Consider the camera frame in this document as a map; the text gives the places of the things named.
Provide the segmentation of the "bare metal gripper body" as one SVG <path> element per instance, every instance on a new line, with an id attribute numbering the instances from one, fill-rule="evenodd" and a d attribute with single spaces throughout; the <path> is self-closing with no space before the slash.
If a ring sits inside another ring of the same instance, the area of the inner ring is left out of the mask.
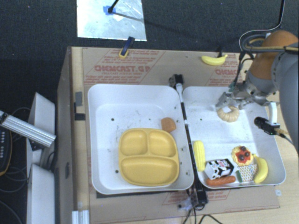
<path id="1" fill-rule="evenodd" d="M 264 84 L 253 83 L 232 83 L 229 86 L 229 93 L 233 100 L 232 105 L 238 105 L 237 100 L 245 99 L 248 104 L 269 105 L 267 97 L 270 95 L 270 87 Z"/>

